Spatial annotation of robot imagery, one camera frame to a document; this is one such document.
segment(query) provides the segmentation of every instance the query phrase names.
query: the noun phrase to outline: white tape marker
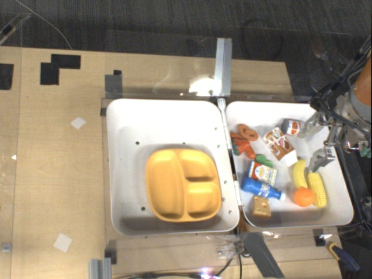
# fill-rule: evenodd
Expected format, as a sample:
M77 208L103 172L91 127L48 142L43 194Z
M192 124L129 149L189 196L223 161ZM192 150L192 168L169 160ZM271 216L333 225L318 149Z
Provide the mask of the white tape marker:
M56 242L54 243L54 247L66 253L70 247L71 242L71 238L67 237L64 234L59 234Z
M76 129L80 129L86 122L83 118L78 117L71 122L71 125Z

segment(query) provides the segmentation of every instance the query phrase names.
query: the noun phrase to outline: toy orange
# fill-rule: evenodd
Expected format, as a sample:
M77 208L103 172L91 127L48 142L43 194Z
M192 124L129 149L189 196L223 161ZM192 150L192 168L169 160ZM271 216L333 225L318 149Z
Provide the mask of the toy orange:
M311 191L310 189L305 188L305 187L300 187L294 193L293 199L294 199L295 204L301 207L308 207L314 202L315 195L313 191Z

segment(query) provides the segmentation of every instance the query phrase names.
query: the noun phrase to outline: yellow corn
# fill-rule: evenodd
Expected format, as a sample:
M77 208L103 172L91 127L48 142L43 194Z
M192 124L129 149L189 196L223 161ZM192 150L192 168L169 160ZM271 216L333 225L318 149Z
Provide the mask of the yellow corn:
M315 195L314 205L323 208L327 205L327 195L324 189L323 181L318 173L309 173L309 188Z
M296 162L293 167L293 181L297 188L303 187L307 188L307 183L305 179L305 167L306 161L304 159L300 159Z

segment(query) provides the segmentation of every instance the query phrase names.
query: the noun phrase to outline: gray carpet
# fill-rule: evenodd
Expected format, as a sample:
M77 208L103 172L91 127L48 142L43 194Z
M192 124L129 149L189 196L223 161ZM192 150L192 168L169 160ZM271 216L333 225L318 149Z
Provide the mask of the gray carpet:
M235 59L285 61L294 93L332 80L371 34L372 0L21 0L58 26L74 49L214 57L230 37ZM0 0L0 26L17 12ZM327 61L310 48L321 41ZM36 16L6 45L67 48Z

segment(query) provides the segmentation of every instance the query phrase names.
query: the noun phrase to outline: blue bottle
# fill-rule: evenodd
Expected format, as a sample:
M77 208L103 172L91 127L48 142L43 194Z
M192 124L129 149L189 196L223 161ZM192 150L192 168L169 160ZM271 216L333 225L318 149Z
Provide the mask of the blue bottle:
M277 198L280 201L285 199L285 193L276 190L264 182L245 177L241 185L243 191L253 193L262 198Z

